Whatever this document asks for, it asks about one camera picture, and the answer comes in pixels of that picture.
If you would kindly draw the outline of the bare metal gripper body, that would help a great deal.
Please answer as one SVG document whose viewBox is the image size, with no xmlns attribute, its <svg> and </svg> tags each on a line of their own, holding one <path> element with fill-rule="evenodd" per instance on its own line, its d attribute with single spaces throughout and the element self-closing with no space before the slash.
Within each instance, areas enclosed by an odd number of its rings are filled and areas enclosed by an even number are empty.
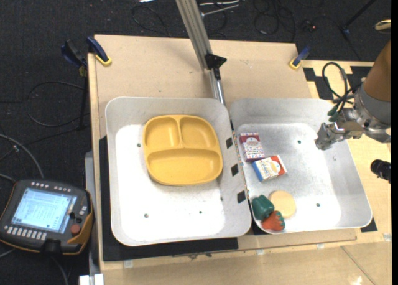
<svg viewBox="0 0 398 285">
<path fill-rule="evenodd" d="M 345 138 L 359 139 L 362 135 L 379 143 L 390 143 L 391 135 L 387 132 L 390 125 L 371 116 L 364 109 L 343 108 L 336 120 L 339 128 L 345 130 Z"/>
</svg>

